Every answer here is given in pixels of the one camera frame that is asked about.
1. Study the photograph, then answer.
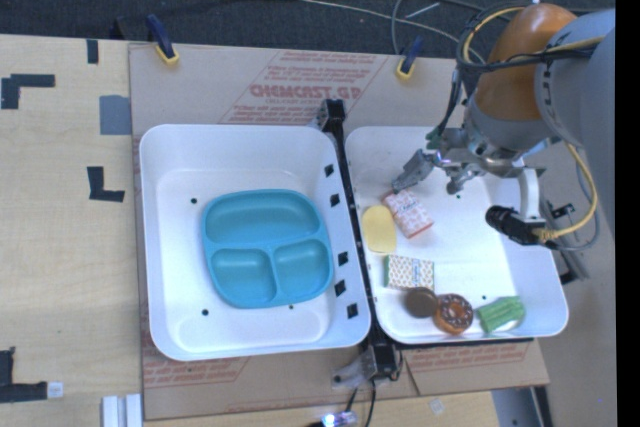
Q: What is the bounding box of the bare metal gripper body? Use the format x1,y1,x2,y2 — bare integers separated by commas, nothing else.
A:
433,127,524,180

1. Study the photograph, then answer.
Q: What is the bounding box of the yellow oval toy slice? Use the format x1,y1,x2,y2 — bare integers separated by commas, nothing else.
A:
361,204,399,255

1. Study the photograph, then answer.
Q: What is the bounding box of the white plastic tray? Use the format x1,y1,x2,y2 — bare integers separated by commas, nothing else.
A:
344,125,570,346
138,123,372,362

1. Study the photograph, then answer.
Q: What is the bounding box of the green and orange patterned carton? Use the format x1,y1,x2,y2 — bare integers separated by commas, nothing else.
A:
383,254,436,292

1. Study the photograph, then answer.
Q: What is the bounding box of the brown round biscuit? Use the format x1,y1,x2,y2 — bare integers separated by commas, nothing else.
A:
404,286,440,320

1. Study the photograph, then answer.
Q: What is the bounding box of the brown frosted doughnut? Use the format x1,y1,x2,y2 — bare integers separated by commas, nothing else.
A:
432,293,475,336

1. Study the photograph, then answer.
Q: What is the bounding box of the green toy vegetable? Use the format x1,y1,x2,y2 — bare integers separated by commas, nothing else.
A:
475,295,527,334

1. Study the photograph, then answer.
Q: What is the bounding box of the blue divided plate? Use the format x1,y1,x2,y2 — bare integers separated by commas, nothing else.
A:
201,188,335,310

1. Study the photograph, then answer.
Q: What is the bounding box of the brown cardboard board, red print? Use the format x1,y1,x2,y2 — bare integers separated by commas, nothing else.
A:
127,42,551,421

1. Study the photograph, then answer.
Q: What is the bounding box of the black cylinder on white bracket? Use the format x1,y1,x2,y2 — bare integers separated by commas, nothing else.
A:
484,167,547,247

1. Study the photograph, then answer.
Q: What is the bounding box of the black block with thin wires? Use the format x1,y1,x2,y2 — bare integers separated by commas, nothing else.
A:
315,98,347,133
364,342,401,381

